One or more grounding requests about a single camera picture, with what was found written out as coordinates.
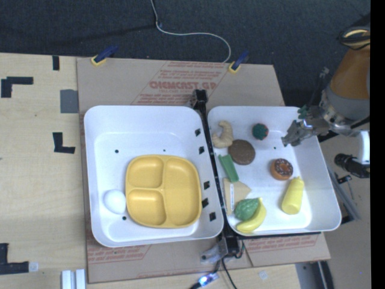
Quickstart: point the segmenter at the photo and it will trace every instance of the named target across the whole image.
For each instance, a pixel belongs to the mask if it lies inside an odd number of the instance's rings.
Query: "cardboard sheet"
[[[274,67],[244,64],[236,74],[227,63],[109,58],[96,67],[90,58],[77,60],[81,152],[87,227],[88,282],[210,272],[200,252],[216,239],[133,247],[101,246],[91,232],[85,157],[85,112],[97,105],[185,105],[193,90],[205,89],[208,111],[219,105],[284,106]],[[241,259],[229,269],[262,267],[329,259],[323,234],[265,237],[245,241]]]

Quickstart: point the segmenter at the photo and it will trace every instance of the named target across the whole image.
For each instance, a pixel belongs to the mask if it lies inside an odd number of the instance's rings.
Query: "white tray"
[[[179,106],[96,106],[86,112],[84,128],[91,228],[100,244],[120,247],[187,241],[215,237],[222,231],[223,214],[197,112]],[[127,210],[118,215],[104,206],[103,196],[108,190],[125,192],[129,162],[148,154],[183,157],[197,168],[205,204],[193,225],[145,227],[131,220]]]
[[[297,110],[294,107],[231,106],[215,107],[208,114],[211,134],[220,134],[222,128],[218,123],[226,120],[232,125],[234,139],[247,140],[256,150],[251,164],[235,164],[235,168],[239,180],[251,188],[247,198],[262,197],[267,215],[263,224],[250,234],[237,231],[235,226],[239,220],[234,215],[227,216],[230,226],[241,235],[331,231],[340,225],[340,209],[317,138],[308,138],[296,147],[284,147],[282,144],[281,137],[287,134],[290,124],[297,119]],[[264,123],[269,128],[267,138],[262,141],[256,140],[251,133],[256,123]],[[225,156],[227,148],[214,148],[214,153],[223,188],[222,180],[226,173],[218,156]],[[292,177],[300,176],[304,180],[303,204],[297,215],[287,215],[280,208],[288,181],[278,181],[271,176],[269,167],[276,158],[289,160],[294,168]]]

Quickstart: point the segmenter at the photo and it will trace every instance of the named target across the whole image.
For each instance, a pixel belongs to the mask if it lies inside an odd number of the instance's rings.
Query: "donut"
[[[255,158],[254,147],[243,139],[234,140],[227,151],[238,165],[249,165]]]
[[[266,125],[262,123],[257,123],[253,126],[253,129],[251,130],[253,133],[253,136],[258,140],[263,140],[267,137],[269,134],[269,129]]]
[[[277,180],[287,180],[293,174],[293,165],[284,158],[278,158],[271,163],[270,172]]]

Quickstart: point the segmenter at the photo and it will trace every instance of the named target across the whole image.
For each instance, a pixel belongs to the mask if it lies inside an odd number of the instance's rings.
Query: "robotic hand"
[[[329,131],[346,136],[358,136],[363,132],[354,128],[370,115],[370,31],[367,28],[349,29],[339,40],[350,49],[321,92],[319,105],[305,105],[298,111],[298,120],[292,122],[287,135],[282,137],[284,146],[297,146],[306,138],[325,135]],[[327,72],[324,70],[320,77],[325,77]],[[340,157],[336,164],[344,168],[347,159]],[[368,160],[364,162],[361,164],[366,167]]]

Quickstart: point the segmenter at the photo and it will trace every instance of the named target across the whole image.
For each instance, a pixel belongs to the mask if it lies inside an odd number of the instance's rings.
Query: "green vegetable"
[[[234,210],[235,217],[240,220],[250,219],[257,210],[258,205],[258,198],[239,201]]]

